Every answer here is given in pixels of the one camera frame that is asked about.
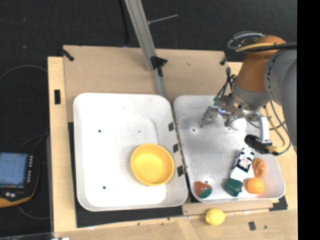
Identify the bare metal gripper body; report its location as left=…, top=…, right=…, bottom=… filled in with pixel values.
left=216, top=95, right=263, bottom=122

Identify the white plastic tray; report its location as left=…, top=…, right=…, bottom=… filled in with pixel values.
left=172, top=94, right=287, bottom=204
left=72, top=92, right=189, bottom=212

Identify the cow print milk carton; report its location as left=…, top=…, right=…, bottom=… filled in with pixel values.
left=229, top=146, right=255, bottom=182

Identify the brown pretzel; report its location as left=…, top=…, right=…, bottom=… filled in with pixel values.
left=251, top=157, right=268, bottom=178

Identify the green bell pepper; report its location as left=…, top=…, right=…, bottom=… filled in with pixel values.
left=223, top=178, right=244, bottom=198

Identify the orange fruit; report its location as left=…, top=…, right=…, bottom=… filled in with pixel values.
left=246, top=176, right=266, bottom=195

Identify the red and green strawberry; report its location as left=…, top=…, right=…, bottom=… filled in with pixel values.
left=194, top=180, right=213, bottom=199

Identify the yellow bowl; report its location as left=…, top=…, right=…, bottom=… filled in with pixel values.
left=130, top=143, right=176, bottom=187

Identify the yellow lemon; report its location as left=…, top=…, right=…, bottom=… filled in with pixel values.
left=204, top=207, right=227, bottom=226

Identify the brown cardboard board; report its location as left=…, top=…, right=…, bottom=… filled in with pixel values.
left=62, top=44, right=280, bottom=216

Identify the black cylinder on white bracket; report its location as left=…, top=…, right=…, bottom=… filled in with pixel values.
left=244, top=116, right=274, bottom=155

